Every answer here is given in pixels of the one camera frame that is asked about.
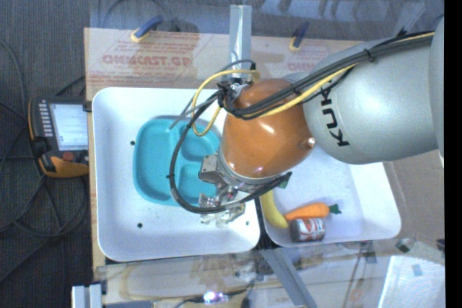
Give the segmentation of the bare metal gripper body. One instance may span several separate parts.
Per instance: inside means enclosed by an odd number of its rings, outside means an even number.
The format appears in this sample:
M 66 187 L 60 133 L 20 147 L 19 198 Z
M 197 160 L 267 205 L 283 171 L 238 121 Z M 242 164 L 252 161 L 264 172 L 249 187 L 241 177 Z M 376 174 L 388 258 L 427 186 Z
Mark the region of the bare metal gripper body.
M 249 201 L 258 195 L 261 181 L 239 175 L 225 163 L 218 154 L 207 155 L 203 158 L 199 179 L 215 186 L 214 195 L 220 205 L 231 203 L 237 200 L 239 194 L 243 193 L 241 201 Z

